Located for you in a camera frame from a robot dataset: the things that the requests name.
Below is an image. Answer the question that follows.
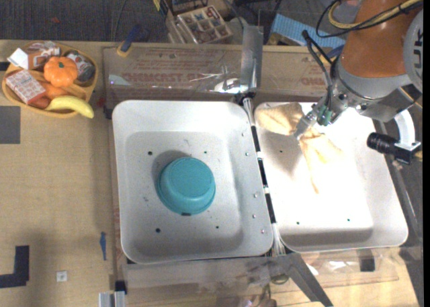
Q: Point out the red and white packet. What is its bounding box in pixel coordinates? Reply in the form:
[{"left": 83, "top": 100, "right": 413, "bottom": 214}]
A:
[{"left": 23, "top": 41, "right": 62, "bottom": 70}]

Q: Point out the white plastic tray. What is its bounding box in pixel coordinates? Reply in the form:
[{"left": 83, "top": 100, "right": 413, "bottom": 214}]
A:
[
  {"left": 253, "top": 101, "right": 410, "bottom": 254},
  {"left": 111, "top": 99, "right": 275, "bottom": 265}
]

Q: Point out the beige cloth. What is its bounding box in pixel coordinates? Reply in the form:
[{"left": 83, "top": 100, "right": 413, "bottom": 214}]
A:
[{"left": 256, "top": 101, "right": 344, "bottom": 195}]

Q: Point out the white and red carton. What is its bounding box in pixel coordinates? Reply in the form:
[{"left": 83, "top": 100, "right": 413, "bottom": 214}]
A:
[{"left": 4, "top": 69, "right": 47, "bottom": 105}]

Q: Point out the orange carrot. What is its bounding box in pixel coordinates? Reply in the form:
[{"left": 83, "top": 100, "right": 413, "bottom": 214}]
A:
[{"left": 29, "top": 80, "right": 72, "bottom": 110}]

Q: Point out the black cylinder on white bracket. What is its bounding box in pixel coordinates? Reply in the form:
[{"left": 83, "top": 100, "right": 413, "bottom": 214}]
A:
[{"left": 366, "top": 109, "right": 423, "bottom": 166}]

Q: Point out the brown cardboard board red print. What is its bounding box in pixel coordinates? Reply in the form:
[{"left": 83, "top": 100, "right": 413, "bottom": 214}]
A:
[{"left": 102, "top": 42, "right": 401, "bottom": 288}]

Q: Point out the teal bowl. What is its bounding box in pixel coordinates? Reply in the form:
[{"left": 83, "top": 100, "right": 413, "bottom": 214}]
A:
[{"left": 156, "top": 156, "right": 217, "bottom": 216}]

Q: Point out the small red and white can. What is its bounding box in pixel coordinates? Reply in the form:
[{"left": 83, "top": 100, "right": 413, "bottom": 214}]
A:
[{"left": 64, "top": 50, "right": 96, "bottom": 83}]

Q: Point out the yellow banana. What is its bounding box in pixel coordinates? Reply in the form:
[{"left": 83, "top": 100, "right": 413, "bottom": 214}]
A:
[{"left": 44, "top": 95, "right": 95, "bottom": 120}]

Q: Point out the small white box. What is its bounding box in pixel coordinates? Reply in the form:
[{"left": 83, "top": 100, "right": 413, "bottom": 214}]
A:
[{"left": 6, "top": 47, "right": 30, "bottom": 70}]

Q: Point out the orange divided plate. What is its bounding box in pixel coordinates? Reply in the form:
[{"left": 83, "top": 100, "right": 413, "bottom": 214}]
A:
[{"left": 1, "top": 40, "right": 99, "bottom": 119}]

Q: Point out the orange toy pumpkin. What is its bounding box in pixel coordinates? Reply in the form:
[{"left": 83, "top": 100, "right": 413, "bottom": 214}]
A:
[{"left": 42, "top": 56, "right": 79, "bottom": 89}]

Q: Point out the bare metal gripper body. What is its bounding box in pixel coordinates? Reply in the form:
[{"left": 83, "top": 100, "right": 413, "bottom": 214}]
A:
[{"left": 310, "top": 91, "right": 351, "bottom": 126}]

